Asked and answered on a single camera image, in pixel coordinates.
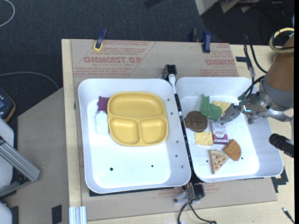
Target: cardboard sheet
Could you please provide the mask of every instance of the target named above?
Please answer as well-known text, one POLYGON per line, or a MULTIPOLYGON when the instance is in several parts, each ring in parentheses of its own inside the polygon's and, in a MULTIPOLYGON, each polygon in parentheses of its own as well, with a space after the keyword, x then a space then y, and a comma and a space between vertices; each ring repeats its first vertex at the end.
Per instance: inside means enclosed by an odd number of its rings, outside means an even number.
POLYGON ((68 223, 68 179, 63 89, 18 117, 18 151, 41 172, 36 182, 3 200, 18 206, 20 223, 52 223, 52 208, 61 208, 68 223))
MULTIPOLYGON (((200 42, 105 41, 100 53, 94 40, 71 40, 82 204, 88 220, 177 211, 172 199, 183 189, 171 188, 90 196, 85 183, 78 85, 88 78, 157 78, 166 64, 181 77, 237 77, 229 44, 212 43, 203 53, 200 42)), ((271 178, 203 183, 206 197, 194 208, 211 208, 277 200, 271 178)))

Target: metal bracket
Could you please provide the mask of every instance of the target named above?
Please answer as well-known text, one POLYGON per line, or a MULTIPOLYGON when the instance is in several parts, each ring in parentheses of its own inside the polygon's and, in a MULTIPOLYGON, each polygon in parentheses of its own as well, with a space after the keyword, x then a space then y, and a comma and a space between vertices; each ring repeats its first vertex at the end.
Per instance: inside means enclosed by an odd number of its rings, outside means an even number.
POLYGON ((241 113, 241 107, 239 105, 230 104, 225 111, 225 115, 220 117, 220 123, 224 124, 226 122, 232 121, 237 118, 241 113))
POLYGON ((0 156, 3 157, 9 164, 11 164, 16 170, 18 170, 25 178, 27 182, 18 182, 15 181, 10 185, 4 187, 0 191, 0 197, 6 196, 9 193, 16 191, 20 187, 23 187, 30 182, 37 181, 40 170, 36 168, 32 163, 27 159, 22 157, 19 152, 9 145, 1 136, 0 136, 0 156))
POLYGON ((247 62, 246 57, 243 56, 236 56, 235 59, 237 62, 247 62))
POLYGON ((87 224, 86 206, 69 207, 69 224, 87 224))
POLYGON ((176 205, 185 205, 188 202, 198 201, 205 196, 205 191, 201 184, 193 184, 182 193, 174 196, 172 203, 176 205))
POLYGON ((158 76, 158 78, 160 79, 163 79, 163 80, 166 80, 166 81, 169 81, 169 78, 168 76, 170 74, 173 74, 173 75, 176 75, 178 72, 177 72, 177 67, 176 65, 165 65, 163 70, 162 70, 162 73, 158 76))

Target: black cable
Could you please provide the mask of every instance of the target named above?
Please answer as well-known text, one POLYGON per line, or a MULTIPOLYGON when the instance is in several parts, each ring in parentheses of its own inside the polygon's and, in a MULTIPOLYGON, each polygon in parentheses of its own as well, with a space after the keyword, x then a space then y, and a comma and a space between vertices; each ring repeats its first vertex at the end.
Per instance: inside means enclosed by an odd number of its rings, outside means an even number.
POLYGON ((31 72, 31 71, 19 71, 19 72, 11 72, 11 73, 5 73, 5 74, 0 74, 0 77, 5 77, 5 76, 12 76, 12 75, 19 75, 19 74, 29 74, 29 75, 37 75, 37 76, 42 76, 48 80, 50 80, 57 88, 57 90, 59 90, 59 86, 55 83, 54 80, 52 80, 50 77, 41 74, 41 73, 37 73, 37 72, 31 72))
POLYGON ((195 210, 194 210, 193 207, 191 206, 191 202, 188 202, 188 203, 184 204, 184 205, 181 207, 181 209, 179 210, 179 212, 178 212, 178 224, 181 224, 181 222, 180 222, 180 216, 181 216, 183 210, 185 209, 185 207, 186 207, 187 205, 190 206, 191 210, 193 211, 193 213, 195 214, 195 216, 196 216, 199 220, 204 221, 204 222, 207 222, 207 223, 209 223, 209 224, 217 224, 216 221, 208 221, 208 220, 202 219, 199 215, 197 215, 197 213, 195 212, 195 210))
POLYGON ((255 81, 254 81, 255 74, 254 74, 254 69, 252 67, 252 63, 251 63, 251 60, 250 60, 250 57, 249 57, 248 51, 247 51, 246 43, 249 43, 249 40, 248 40, 248 37, 246 34, 243 35, 243 38, 244 38, 243 45, 244 45, 244 53, 245 53, 245 57, 246 57, 246 63, 247 63, 247 67, 248 67, 248 70, 250 71, 250 76, 251 76, 251 86, 249 87, 249 93, 245 97, 245 98, 248 98, 252 94, 252 91, 253 91, 253 85, 255 83, 255 81))
MULTIPOLYGON (((261 76, 258 79, 256 79, 253 83, 253 85, 255 85, 256 83, 260 82, 265 76, 261 76)), ((253 85, 251 85, 250 87, 248 87, 248 89, 244 92, 245 94, 247 94, 247 92, 251 89, 251 87, 253 87, 253 85)))
POLYGON ((254 62, 256 63, 257 67, 258 67, 263 73, 267 73, 267 71, 264 70, 264 69, 260 66, 260 64, 257 62, 256 54, 255 54, 254 49, 253 49, 253 45, 250 43, 248 36, 247 36, 247 35, 244 35, 244 46, 246 46, 246 42, 248 43, 248 45, 249 45, 249 47, 250 47, 250 50, 251 50, 251 53, 252 53, 254 62))
POLYGON ((188 203, 184 204, 178 212, 178 224, 181 224, 181 221, 179 220, 179 218, 181 217, 181 214, 187 205, 188 205, 188 203))
POLYGON ((197 213, 195 212, 195 210, 193 209, 193 207, 191 206, 191 203, 188 203, 188 204, 189 204, 191 210, 193 211, 193 213, 195 214, 195 216, 196 216, 198 219, 200 219, 200 220, 202 220, 202 221, 204 221, 204 222, 208 222, 209 224, 217 224, 216 221, 208 221, 208 220, 205 220, 205 219, 200 218, 200 217, 197 215, 197 213))

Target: cable connector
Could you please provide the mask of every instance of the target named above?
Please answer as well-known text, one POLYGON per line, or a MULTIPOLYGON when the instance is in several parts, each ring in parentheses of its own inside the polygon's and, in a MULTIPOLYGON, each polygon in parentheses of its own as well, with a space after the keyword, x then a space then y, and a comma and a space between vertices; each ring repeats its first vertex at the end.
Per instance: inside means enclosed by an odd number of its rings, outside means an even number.
POLYGON ((238 97, 238 100, 243 100, 246 97, 246 93, 244 92, 242 95, 238 97))
POLYGON ((176 65, 165 65, 162 73, 158 76, 158 78, 169 81, 168 76, 170 74, 176 75, 177 74, 177 67, 176 65))
POLYGON ((205 195, 204 188, 201 184, 193 184, 173 198, 173 205, 185 205, 192 201, 198 201, 205 195))
POLYGON ((244 97, 240 102, 239 102, 239 106, 243 106, 243 105, 245 105, 246 104, 246 102, 247 102, 247 98, 246 97, 244 97))

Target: toy pizza slice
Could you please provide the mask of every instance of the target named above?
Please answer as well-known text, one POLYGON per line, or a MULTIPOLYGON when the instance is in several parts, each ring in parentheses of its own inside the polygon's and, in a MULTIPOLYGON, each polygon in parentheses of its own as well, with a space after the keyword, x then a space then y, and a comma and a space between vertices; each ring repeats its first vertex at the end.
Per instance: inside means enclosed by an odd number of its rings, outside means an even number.
POLYGON ((213 174, 215 174, 228 160, 228 156, 224 152, 216 149, 211 149, 209 153, 212 163, 213 174))

